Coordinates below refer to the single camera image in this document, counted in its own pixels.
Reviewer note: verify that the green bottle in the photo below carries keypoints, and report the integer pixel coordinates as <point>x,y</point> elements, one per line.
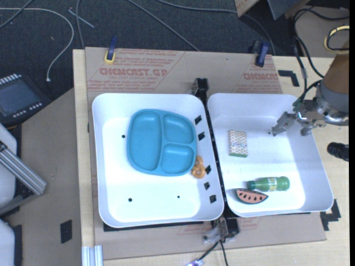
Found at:
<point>270,183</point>

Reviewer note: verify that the brown cardboard board red print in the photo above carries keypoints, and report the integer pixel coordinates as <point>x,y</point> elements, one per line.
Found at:
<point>138,71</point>

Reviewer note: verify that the white plastic tray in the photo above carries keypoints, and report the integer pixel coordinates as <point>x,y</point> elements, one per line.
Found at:
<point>277,159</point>
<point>155,204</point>

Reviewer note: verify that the toy watermelon slice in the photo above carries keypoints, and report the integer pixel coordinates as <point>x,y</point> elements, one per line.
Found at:
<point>251,196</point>

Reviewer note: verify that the patterned small carton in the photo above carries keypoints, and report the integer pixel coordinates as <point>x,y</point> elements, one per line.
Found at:
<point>238,143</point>

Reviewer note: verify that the brown toy pretzel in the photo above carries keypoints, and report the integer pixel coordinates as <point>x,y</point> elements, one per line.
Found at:
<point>198,168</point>

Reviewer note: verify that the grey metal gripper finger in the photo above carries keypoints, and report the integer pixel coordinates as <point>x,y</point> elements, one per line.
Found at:
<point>306,127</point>
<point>282,123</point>

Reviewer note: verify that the black cylinder on white bracket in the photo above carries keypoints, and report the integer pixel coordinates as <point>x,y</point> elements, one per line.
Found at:
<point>338,150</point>

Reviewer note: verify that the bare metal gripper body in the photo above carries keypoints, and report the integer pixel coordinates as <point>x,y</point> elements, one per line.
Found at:
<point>319,113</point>

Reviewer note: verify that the blue divided plate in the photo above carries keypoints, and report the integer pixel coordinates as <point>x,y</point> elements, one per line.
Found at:
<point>159,141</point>

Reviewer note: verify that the thin black rod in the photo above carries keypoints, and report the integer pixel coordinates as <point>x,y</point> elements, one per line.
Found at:
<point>215,148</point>

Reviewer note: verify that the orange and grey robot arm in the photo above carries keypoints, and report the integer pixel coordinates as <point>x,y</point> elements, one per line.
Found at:
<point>337,77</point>

